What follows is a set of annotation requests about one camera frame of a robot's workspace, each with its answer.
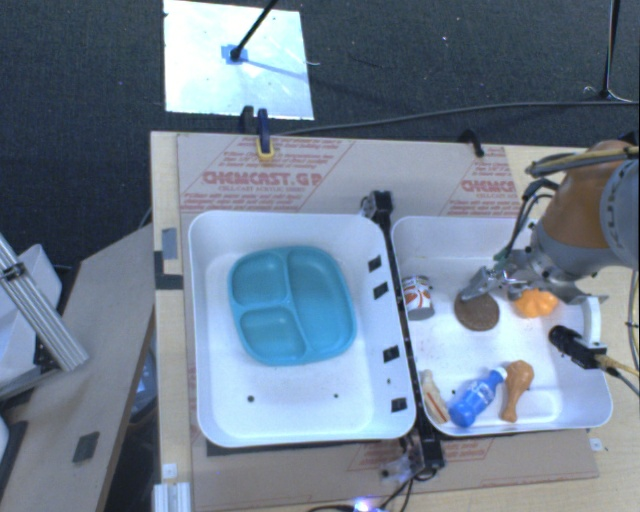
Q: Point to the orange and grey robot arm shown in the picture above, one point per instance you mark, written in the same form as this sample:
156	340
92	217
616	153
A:
575	210

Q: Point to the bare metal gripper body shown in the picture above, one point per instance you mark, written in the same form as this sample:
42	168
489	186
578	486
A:
542	274

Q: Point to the toy hot dog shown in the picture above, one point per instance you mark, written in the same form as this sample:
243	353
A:
434	397

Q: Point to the blue plastic bottle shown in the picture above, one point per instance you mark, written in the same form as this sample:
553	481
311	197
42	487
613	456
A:
472	400

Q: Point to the thin black rod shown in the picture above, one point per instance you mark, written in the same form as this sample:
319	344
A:
400	280

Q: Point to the white plastic tray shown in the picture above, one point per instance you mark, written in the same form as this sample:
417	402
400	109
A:
300	400
500	345

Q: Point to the round brown biscuit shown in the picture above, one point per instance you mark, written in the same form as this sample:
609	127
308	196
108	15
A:
477	314

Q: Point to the blue divided plate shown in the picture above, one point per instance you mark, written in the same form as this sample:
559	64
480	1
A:
292	305

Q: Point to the orange toy pumpkin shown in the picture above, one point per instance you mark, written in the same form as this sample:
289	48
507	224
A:
536	304

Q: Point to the brown cardboard board red print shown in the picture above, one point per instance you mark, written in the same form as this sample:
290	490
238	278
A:
320	175

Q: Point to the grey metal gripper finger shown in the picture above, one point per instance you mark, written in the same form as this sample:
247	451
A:
515	289
477	287

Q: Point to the brown toy chicken drumstick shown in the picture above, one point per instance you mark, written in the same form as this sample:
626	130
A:
517	382

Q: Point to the small white and orange can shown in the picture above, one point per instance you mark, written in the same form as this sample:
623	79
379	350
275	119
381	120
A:
417	298

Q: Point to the black cylinder on white bracket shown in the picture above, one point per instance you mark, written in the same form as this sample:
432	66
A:
575	345

